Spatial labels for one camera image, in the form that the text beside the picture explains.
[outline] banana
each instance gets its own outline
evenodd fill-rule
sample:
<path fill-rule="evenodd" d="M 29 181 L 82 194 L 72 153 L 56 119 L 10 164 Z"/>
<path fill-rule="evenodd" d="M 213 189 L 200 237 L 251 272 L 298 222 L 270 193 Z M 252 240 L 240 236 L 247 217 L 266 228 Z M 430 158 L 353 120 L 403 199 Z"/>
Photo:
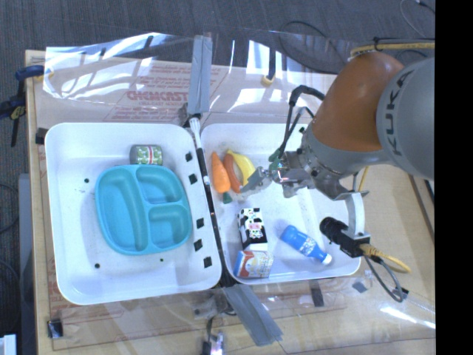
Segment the banana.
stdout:
<path fill-rule="evenodd" d="M 243 154 L 237 154 L 230 149 L 227 150 L 227 153 L 234 157 L 234 161 L 238 166 L 239 170 L 242 172 L 243 176 L 243 183 L 242 185 L 246 185 L 248 183 L 248 178 L 256 171 L 253 162 L 251 162 L 250 158 Z"/>

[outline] carrot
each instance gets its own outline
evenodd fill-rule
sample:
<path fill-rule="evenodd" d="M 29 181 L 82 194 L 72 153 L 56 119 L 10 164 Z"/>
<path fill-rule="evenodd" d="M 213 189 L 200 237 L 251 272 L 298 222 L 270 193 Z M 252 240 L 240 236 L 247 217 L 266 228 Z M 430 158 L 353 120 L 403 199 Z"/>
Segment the carrot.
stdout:
<path fill-rule="evenodd" d="M 223 203 L 230 203 L 231 197 L 228 194 L 231 184 L 227 170 L 216 152 L 212 152 L 212 181 L 217 192 L 223 194 Z"/>
<path fill-rule="evenodd" d="M 223 166 L 227 170 L 231 188 L 235 193 L 240 193 L 240 188 L 242 188 L 242 184 L 239 182 L 237 174 L 235 174 L 234 157 L 228 152 L 223 157 Z"/>

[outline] can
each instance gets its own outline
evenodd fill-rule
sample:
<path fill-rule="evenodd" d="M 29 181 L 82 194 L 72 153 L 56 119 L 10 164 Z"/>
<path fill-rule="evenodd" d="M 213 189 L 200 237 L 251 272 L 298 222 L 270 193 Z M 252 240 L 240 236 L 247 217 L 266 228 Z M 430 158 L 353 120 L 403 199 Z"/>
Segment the can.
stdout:
<path fill-rule="evenodd" d="M 130 150 L 130 164 L 163 165 L 163 150 L 158 145 L 133 145 Z"/>

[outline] table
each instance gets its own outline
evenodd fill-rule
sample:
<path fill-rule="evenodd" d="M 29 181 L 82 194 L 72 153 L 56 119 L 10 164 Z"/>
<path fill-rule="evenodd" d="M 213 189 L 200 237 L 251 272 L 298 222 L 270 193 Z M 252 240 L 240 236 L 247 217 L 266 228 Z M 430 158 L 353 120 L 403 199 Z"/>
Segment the table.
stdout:
<path fill-rule="evenodd" d="M 44 55 L 26 51 L 25 64 Z M 47 193 L 42 188 L 40 146 L 36 143 L 36 108 L 33 80 L 27 80 L 27 120 L 30 161 L 30 183 L 33 214 L 33 259 L 35 291 L 35 325 L 38 354 L 200 354 L 206 338 L 204 328 L 166 333 L 144 338 L 126 338 L 99 345 L 74 346 L 74 339 L 64 349 L 54 346 L 48 337 L 51 319 L 50 288 L 48 283 L 47 243 L 51 241 L 50 221 L 44 206 Z M 412 268 L 411 274 L 398 274 L 401 285 L 409 290 L 413 304 L 400 308 L 385 294 L 377 282 L 367 293 L 355 293 L 352 285 L 367 280 L 367 264 L 341 284 L 330 289 L 330 280 L 321 280 L 325 298 L 342 298 L 327 310 L 307 307 L 308 282 L 273 285 L 257 288 L 255 293 L 269 300 L 277 296 L 285 301 L 282 310 L 270 311 L 282 329 L 282 341 L 256 347 L 239 320 L 225 321 L 218 330 L 224 333 L 226 349 L 231 354 L 435 354 L 434 313 L 418 310 L 416 305 L 435 306 L 435 247 L 433 208 L 426 191 L 416 180 L 392 166 L 373 166 L 368 172 L 364 188 L 370 193 L 364 198 L 367 231 L 372 244 L 384 252 L 403 260 Z"/>

